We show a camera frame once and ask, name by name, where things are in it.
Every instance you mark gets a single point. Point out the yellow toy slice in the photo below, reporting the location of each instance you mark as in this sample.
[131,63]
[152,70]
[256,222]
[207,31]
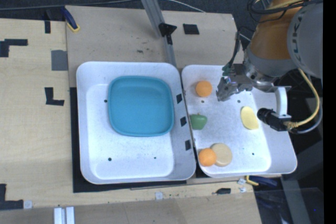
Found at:
[249,118]

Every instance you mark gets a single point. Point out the pale wood board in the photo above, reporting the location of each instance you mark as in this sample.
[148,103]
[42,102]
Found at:
[113,39]

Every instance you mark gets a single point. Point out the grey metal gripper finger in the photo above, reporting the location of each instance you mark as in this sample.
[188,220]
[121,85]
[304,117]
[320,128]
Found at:
[233,90]
[222,90]

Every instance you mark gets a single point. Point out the beige round biscuit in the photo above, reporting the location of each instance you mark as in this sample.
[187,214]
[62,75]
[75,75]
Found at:
[223,155]

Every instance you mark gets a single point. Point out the orange toy ball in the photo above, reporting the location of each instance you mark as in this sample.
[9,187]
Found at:
[206,157]
[203,88]

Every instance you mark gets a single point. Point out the black cylinder on white bracket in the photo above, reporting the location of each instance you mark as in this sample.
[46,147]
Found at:
[273,118]

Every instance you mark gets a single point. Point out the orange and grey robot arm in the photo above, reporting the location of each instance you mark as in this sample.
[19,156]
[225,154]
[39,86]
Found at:
[270,39]

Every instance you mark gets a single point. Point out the blue plate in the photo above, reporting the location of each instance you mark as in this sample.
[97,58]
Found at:
[140,106]

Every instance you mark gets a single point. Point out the green toy pepper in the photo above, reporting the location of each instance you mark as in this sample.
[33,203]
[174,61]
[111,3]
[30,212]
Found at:
[198,122]

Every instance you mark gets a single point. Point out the white plastic tray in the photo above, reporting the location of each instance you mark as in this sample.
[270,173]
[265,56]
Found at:
[225,133]
[131,160]

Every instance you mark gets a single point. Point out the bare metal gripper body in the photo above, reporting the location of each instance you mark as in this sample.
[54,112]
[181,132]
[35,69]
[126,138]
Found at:
[242,78]

